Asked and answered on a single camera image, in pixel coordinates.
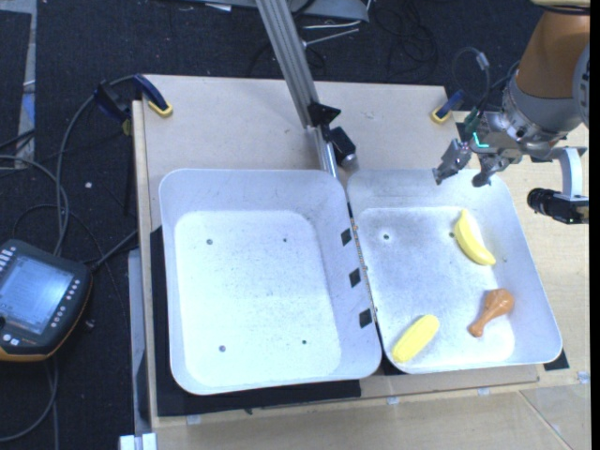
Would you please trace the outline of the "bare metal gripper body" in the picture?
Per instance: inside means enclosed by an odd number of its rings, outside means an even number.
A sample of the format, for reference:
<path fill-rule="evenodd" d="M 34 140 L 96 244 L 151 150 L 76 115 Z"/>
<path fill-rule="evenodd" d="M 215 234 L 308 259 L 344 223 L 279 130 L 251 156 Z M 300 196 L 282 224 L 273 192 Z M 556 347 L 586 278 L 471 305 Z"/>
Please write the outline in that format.
<path fill-rule="evenodd" d="M 499 112 L 474 109 L 467 117 L 467 141 L 480 157 L 551 161 L 567 134 L 568 108 L 562 104 L 505 104 Z"/>

